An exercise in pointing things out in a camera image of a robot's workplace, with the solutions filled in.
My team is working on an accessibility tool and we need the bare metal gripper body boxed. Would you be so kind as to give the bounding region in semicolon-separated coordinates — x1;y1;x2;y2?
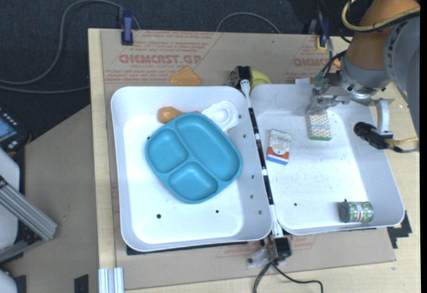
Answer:
313;81;377;106

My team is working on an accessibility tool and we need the green and white carton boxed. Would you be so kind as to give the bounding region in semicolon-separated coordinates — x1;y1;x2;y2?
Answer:
306;111;334;142

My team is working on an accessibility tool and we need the red and white carton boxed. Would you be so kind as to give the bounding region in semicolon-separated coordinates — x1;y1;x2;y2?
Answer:
265;128;292;166

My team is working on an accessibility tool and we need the yellow banana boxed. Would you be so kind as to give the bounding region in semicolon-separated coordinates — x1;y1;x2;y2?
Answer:
250;69;272;90

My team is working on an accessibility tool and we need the white plastic tray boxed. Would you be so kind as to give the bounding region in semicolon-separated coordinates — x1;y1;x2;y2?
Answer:
110;85;273;252
250;83;406;236

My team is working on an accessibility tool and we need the thin black and white rod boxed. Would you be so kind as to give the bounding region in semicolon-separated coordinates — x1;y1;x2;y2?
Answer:
240;79;285;238

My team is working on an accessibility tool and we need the white toy fried egg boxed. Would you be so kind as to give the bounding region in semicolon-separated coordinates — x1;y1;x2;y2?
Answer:
201;100;241;134

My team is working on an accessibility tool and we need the green can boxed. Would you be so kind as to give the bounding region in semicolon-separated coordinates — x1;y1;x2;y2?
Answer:
337;200;374;224

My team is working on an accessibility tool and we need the blue divided plate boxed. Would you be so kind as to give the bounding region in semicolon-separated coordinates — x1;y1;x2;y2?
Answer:
144;112;244;205

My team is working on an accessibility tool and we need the orange toy bread slice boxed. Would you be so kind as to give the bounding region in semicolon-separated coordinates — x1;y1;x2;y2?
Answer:
168;66;203;87

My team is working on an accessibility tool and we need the orange toy bread roll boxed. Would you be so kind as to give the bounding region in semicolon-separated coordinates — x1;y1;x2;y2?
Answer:
157;106;201;125

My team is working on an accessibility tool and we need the brown cardboard board red print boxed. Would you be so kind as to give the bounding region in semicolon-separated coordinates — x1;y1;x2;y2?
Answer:
99;29;398;291

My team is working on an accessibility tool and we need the black cylinder on white bracket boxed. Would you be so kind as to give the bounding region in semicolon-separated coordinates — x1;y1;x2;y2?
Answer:
353;99;395;150

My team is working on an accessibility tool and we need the black block with thin wires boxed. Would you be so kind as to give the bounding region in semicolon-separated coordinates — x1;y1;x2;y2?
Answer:
266;236;294;266
229;65;252;87

